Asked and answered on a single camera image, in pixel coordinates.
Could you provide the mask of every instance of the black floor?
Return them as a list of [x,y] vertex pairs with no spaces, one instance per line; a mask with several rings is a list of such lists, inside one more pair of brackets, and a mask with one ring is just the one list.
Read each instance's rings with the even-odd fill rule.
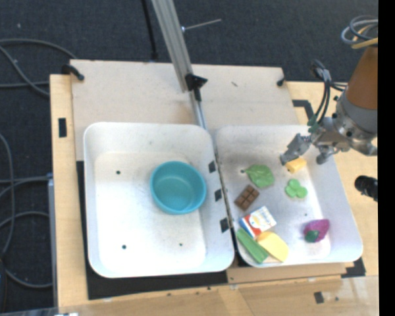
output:
[[[359,15],[378,16],[379,0],[174,0],[186,31],[192,63],[280,66],[287,80],[314,80],[309,65],[319,59],[332,79],[347,81],[361,52],[340,40],[341,31]],[[159,62],[169,56],[150,0],[147,0]],[[141,0],[0,0],[0,39],[51,42],[80,59],[149,61],[151,42]],[[60,73],[70,55],[38,44],[10,42],[4,48],[31,81]],[[0,84],[23,82],[0,51]],[[13,158],[15,178],[45,176],[51,168],[49,99],[30,86],[0,88],[0,135]],[[0,138],[0,179],[11,177]],[[0,184],[0,193],[7,184]],[[15,188],[15,212],[48,211],[43,180]],[[0,222],[12,216],[11,195],[0,198]],[[51,280],[49,221],[39,215],[16,220],[3,254],[10,224],[0,229],[0,258],[10,274],[30,284]],[[9,279],[5,311],[51,307],[50,288],[29,288]]]

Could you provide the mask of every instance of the black bracket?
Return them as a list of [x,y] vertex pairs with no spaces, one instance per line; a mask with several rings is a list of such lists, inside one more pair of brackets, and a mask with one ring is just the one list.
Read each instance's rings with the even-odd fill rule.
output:
[[203,77],[199,77],[193,74],[186,75],[186,84],[189,91],[194,92],[196,101],[201,101],[202,96],[200,94],[200,88],[206,83],[208,80]]
[[75,75],[79,81],[83,81],[85,79],[85,76],[82,75],[78,69],[76,69],[74,66],[72,65],[63,65],[61,67],[61,73],[64,75],[70,75],[70,73],[72,73],[73,75]]

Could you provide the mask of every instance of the blue plastic bowl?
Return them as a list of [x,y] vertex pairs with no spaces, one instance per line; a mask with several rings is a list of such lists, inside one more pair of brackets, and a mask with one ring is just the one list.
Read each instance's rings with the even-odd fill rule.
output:
[[187,214],[206,198],[206,183],[193,166],[181,161],[159,165],[151,175],[151,194],[157,206],[169,214]]

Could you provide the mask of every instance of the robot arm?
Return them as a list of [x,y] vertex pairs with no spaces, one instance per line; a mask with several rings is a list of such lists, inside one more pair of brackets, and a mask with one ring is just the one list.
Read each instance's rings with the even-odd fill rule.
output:
[[[342,33],[343,40],[354,48],[366,48],[331,117],[325,117],[330,87],[334,87],[329,71],[319,61],[312,64],[312,73],[325,83],[323,100],[319,110],[308,123],[310,135],[297,134],[287,146],[287,151],[280,155],[283,165],[305,153],[310,145],[314,145],[320,152],[317,157],[318,164],[326,162],[331,155],[339,151],[350,149],[364,155],[377,155],[377,147],[371,143],[377,137],[377,37],[368,37],[365,33],[355,31],[356,26],[366,24],[368,26],[364,27],[364,31],[377,30],[377,19],[359,21],[359,18],[356,18]],[[357,36],[357,39],[347,40],[345,33],[348,30],[356,32],[354,36]]]

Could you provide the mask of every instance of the yellow toy block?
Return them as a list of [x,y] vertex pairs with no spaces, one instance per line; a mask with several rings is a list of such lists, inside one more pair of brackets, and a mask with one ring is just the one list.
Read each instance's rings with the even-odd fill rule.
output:
[[288,245],[278,234],[267,230],[257,237],[257,243],[267,250],[269,254],[284,262],[288,257]]
[[295,173],[298,170],[302,169],[307,165],[307,161],[301,157],[298,157],[297,159],[294,159],[292,161],[289,161],[285,164],[285,167],[287,170],[289,170],[291,173]]

